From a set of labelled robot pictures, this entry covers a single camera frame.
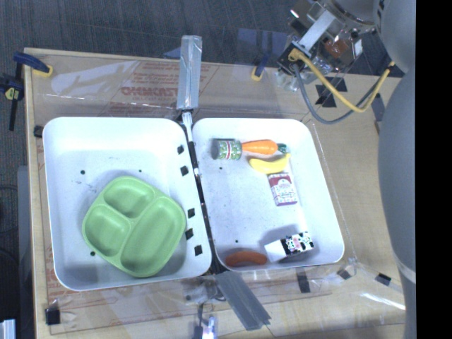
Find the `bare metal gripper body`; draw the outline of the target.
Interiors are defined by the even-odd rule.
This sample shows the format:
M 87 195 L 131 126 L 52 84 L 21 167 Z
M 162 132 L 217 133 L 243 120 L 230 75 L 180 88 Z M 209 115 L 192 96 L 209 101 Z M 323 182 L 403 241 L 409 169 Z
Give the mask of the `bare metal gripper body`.
M 371 0 L 298 0 L 290 11 L 292 43 L 322 73 L 348 70 L 375 28 Z

